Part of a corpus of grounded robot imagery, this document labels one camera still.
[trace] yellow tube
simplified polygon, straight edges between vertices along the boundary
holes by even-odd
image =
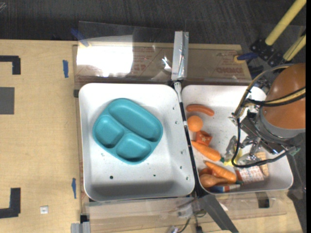
[[[286,61],[291,61],[296,54],[306,45],[307,34],[301,36],[294,44],[286,51],[283,55],[283,59]]]
[[[306,5],[307,0],[296,0],[289,10],[282,17],[281,21],[275,26],[269,36],[266,38],[265,43],[272,46],[299,11]]]

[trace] teal plate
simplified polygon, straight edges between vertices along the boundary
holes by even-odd
[[[96,143],[119,160],[132,165],[147,159],[162,135],[161,122],[129,99],[113,100],[93,126]]]

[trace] black corner mark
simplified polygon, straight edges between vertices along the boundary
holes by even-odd
[[[17,217],[20,213],[20,188],[11,188],[10,207],[0,209],[0,218]]]
[[[20,75],[20,58],[15,55],[0,55],[0,62],[12,62],[12,74]]]

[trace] wooden surface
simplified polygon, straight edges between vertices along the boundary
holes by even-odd
[[[0,232],[70,232],[79,222],[80,175],[72,46],[68,41],[0,40],[0,55],[18,55],[21,75],[11,63],[0,63],[0,86],[15,87],[15,114],[0,115],[0,208],[9,207],[10,188],[21,188],[21,213],[0,219]],[[63,73],[69,62],[69,77]],[[77,199],[71,187],[76,179]],[[48,205],[49,213],[40,214]],[[293,203],[283,213],[235,219],[240,232],[302,232]],[[204,232],[220,231],[214,222]],[[166,233],[168,227],[127,231]],[[189,225],[185,233],[195,232]]]

